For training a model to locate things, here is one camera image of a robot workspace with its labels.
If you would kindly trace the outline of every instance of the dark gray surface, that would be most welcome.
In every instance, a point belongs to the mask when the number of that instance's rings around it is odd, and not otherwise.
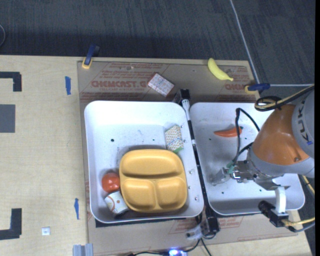
[[[16,105],[0,104],[0,133],[16,131]]]
[[[314,83],[316,0],[1,0],[0,54],[84,57],[95,43],[101,57],[249,61],[232,3],[261,83]]]

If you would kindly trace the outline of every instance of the yellow divided plate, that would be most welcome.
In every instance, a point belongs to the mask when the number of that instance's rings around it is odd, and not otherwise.
[[[119,175],[123,199],[136,212],[174,211],[187,200],[183,163],[169,150],[130,151],[121,159]]]

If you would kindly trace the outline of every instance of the can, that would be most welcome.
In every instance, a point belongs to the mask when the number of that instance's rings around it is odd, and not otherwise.
[[[108,194],[104,201],[114,216],[124,214],[129,210],[120,190]]]

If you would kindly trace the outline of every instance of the gray square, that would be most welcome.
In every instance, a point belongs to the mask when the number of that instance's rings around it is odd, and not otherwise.
[[[16,131],[16,105],[0,104],[0,133]]]

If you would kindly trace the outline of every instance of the banana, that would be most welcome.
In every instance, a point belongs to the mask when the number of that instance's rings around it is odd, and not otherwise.
[[[230,80],[230,81],[234,80],[218,67],[218,65],[216,64],[213,58],[209,58],[208,68],[210,72],[219,80]]]

